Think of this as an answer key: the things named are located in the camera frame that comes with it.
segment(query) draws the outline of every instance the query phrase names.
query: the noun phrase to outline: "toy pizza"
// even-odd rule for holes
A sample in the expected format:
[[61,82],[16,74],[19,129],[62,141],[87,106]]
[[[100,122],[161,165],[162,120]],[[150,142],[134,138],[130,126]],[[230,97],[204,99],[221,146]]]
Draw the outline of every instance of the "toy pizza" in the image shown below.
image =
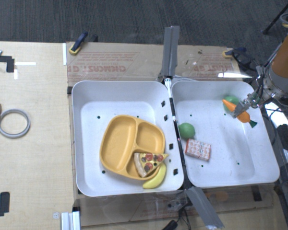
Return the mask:
[[168,156],[165,153],[134,153],[134,164],[141,177],[153,172]]

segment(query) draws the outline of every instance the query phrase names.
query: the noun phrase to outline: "white container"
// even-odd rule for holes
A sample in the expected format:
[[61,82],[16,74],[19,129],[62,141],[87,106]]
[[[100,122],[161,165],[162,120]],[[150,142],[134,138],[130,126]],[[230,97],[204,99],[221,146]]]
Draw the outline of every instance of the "white container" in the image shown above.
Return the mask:
[[[72,109],[76,182],[84,195],[166,192],[182,186],[184,176],[180,152],[164,85],[156,81],[82,81],[72,89]],[[102,165],[99,159],[101,141],[109,122],[117,115],[139,117],[163,131],[165,153],[169,157],[164,162],[166,177],[159,187],[143,189],[144,181],[108,171]]]
[[[190,123],[195,139],[211,145],[210,159],[185,155],[188,178],[197,187],[273,183],[279,166],[259,108],[249,108],[251,128],[225,112],[222,99],[240,100],[253,88],[242,81],[179,81],[172,85],[178,125]],[[185,149],[186,140],[182,139]]]

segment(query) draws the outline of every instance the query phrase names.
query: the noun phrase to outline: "gray carpet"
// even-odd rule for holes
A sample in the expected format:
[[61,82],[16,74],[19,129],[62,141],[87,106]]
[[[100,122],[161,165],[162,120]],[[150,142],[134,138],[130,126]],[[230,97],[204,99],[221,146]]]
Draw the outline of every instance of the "gray carpet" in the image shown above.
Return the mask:
[[83,30],[99,42],[163,44],[179,25],[180,45],[247,48],[264,63],[284,39],[278,21],[288,0],[0,0],[0,41],[75,41]]

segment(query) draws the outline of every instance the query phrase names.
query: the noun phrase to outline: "toy banana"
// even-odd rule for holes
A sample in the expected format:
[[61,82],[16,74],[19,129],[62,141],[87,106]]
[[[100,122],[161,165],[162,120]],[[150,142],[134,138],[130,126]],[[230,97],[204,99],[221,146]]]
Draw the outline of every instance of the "toy banana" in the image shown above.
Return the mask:
[[160,169],[158,173],[151,179],[145,181],[143,183],[143,188],[144,189],[151,189],[151,188],[156,188],[158,187],[162,182],[165,177],[167,167],[164,163],[160,164]]

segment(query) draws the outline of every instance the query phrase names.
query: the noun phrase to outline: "toy carrot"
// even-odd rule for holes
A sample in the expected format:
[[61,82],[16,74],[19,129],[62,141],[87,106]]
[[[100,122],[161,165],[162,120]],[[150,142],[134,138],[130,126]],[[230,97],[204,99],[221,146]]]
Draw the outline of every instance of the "toy carrot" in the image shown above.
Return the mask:
[[[224,105],[231,111],[233,112],[236,108],[237,105],[235,105],[234,103],[231,103],[225,99],[222,100],[222,102],[224,103]],[[257,124],[256,122],[252,121],[250,118],[250,115],[244,111],[243,113],[239,114],[237,116],[237,119],[243,123],[250,123],[250,125],[252,126],[252,128]]]

